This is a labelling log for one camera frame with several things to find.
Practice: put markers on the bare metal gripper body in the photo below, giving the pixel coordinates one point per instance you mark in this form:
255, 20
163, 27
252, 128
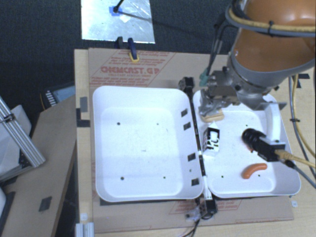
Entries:
223, 86

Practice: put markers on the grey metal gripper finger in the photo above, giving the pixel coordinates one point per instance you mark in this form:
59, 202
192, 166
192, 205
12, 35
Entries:
205, 104
217, 107

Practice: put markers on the tan toy bread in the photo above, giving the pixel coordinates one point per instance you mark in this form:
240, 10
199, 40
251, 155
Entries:
212, 117

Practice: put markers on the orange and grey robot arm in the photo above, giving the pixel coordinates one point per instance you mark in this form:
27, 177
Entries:
276, 33

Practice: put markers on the white carton with black print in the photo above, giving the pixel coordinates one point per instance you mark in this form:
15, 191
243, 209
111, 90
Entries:
212, 139

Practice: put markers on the thin black and white rod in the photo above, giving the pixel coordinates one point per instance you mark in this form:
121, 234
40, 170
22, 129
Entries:
197, 137

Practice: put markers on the brown cardboard board red print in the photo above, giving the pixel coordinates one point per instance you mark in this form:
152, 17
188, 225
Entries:
158, 65

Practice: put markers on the orange toy sausage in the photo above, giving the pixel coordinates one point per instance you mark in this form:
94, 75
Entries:
251, 169

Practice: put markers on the white plastic tray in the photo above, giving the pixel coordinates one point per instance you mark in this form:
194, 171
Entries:
237, 184
145, 144

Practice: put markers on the black cylinder on white bracket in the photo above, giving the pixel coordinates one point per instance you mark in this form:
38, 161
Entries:
264, 146

